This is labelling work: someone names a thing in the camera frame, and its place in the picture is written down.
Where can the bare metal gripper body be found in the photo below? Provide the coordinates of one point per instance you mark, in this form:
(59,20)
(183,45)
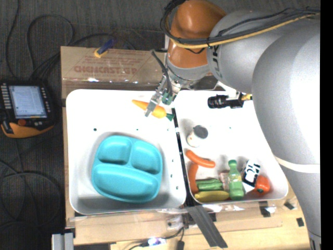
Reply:
(169,87)

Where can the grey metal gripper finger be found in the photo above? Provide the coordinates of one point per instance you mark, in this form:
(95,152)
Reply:
(152,105)

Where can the orange carrot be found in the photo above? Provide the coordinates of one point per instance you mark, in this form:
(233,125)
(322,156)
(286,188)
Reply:
(161,111)

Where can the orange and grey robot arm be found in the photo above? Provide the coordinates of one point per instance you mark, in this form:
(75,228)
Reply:
(281,66)

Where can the white plastic tray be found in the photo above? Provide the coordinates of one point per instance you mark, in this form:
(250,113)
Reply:
(234,134)
(117,113)

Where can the white can with grey lid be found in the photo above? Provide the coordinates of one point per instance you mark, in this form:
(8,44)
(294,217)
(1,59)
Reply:
(195,139)

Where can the brown cardboard board red print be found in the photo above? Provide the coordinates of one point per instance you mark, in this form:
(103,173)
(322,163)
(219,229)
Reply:
(109,69)

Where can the orange sausage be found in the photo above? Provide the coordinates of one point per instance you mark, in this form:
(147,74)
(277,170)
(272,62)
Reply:
(200,160)
(193,176)

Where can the blue divided plate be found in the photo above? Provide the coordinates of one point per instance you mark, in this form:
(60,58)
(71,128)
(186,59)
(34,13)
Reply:
(125,176)

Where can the green toy vegetable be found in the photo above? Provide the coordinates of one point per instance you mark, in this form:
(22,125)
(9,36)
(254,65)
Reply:
(209,184)

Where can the pink clear packet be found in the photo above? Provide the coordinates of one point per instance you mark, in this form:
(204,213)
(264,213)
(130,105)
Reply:
(223,177)

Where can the yellow banana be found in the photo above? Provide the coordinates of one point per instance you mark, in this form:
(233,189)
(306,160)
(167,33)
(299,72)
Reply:
(212,196)

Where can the green bottle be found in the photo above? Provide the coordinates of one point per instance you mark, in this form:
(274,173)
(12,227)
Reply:
(236,184)

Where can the black and white carton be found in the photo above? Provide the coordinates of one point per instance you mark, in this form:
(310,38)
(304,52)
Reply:
(251,174)

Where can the orange bell pepper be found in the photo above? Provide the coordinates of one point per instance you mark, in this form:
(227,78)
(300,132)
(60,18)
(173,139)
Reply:
(262,185)

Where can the black cylinder on white bracket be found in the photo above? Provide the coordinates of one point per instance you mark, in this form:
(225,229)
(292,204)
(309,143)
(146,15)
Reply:
(221,101)

